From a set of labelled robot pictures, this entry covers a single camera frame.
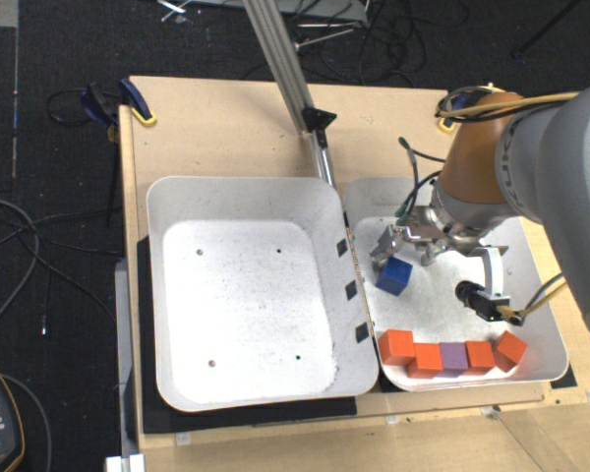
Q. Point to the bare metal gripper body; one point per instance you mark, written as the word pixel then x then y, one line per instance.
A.
pixel 437 228

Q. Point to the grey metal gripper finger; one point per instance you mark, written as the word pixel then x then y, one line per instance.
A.
pixel 430 253
pixel 384 246

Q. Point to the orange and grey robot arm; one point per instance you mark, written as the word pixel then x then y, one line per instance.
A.
pixel 546 165

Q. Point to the blue cube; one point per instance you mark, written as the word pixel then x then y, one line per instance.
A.
pixel 393 277

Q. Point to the white plastic tray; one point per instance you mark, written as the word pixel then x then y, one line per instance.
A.
pixel 432 308
pixel 246 312

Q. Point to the orange cube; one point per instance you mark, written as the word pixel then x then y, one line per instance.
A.
pixel 510 351
pixel 395 346
pixel 428 359
pixel 479 356

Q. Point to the purple cube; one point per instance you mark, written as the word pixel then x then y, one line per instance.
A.
pixel 453 357

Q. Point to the pale wood board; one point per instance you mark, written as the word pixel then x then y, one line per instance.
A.
pixel 216 131

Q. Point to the black cylinder on white bracket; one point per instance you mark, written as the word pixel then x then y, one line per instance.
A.
pixel 487 300

